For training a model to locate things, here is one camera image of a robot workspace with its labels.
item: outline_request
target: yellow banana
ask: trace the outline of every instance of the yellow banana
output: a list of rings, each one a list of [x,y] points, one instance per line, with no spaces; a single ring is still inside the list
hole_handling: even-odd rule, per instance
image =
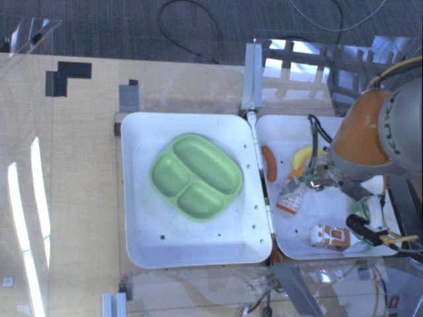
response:
[[[311,158],[311,153],[313,152],[312,146],[303,147],[298,152],[295,153],[292,159],[292,168],[294,170],[297,170],[298,168],[301,168],[306,160]],[[326,153],[318,148],[317,150],[317,156],[324,156]]]

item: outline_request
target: green divided plate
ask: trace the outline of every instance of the green divided plate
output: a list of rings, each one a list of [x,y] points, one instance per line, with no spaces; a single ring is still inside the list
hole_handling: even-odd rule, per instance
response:
[[[196,134],[172,141],[153,162],[149,179],[163,199],[196,222],[214,218],[243,185],[238,165]]]

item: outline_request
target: gray carpet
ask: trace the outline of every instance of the gray carpet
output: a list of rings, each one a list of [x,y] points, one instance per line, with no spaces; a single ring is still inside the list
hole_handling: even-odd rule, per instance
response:
[[[160,31],[157,15],[170,0],[0,0],[0,36],[10,36],[19,18],[53,18],[63,24],[54,35],[54,53],[183,62],[240,64],[245,43],[254,38],[301,34],[312,42],[335,43],[338,34],[318,29],[289,0],[193,0],[163,11],[163,27],[194,55],[174,45]],[[331,0],[294,0],[310,18],[327,28],[340,27]],[[343,27],[371,14],[382,0],[337,0]],[[423,0],[388,0],[371,19],[343,32],[341,44],[370,46],[375,35],[422,36]]]

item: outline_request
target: toy hot dog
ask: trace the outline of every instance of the toy hot dog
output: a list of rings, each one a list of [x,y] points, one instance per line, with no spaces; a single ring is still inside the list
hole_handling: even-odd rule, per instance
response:
[[[276,159],[270,148],[266,145],[261,146],[262,155],[266,161],[267,171],[266,178],[269,182],[274,182],[278,174],[278,167],[276,165]]]

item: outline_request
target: white tray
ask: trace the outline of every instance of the white tray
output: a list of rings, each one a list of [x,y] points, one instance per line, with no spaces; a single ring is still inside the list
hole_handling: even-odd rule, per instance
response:
[[[321,117],[319,120],[329,135],[334,136],[343,119]],[[278,162],[278,176],[275,182],[268,182],[268,195],[276,238],[285,255],[295,260],[316,260],[395,254],[394,250],[386,246],[373,247],[367,243],[359,244],[344,252],[310,246],[309,231],[318,223],[338,228],[346,227],[345,219],[351,213],[351,200],[338,188],[327,188],[322,192],[307,190],[296,215],[277,208],[278,194],[282,182],[292,171],[291,160],[295,152],[311,144],[310,124],[306,116],[263,116],[257,123],[257,135],[260,144],[269,146]],[[319,147],[323,148],[325,144],[326,142],[320,137]],[[383,187],[382,177],[375,177],[363,186],[378,194]],[[389,196],[387,196],[384,214],[388,227],[398,232],[399,228]]]
[[[176,137],[197,133],[241,168],[238,196],[216,218],[196,223],[174,210],[149,183],[155,157]],[[247,264],[272,249],[248,123],[238,116],[134,113],[122,122],[128,255],[144,268]]]

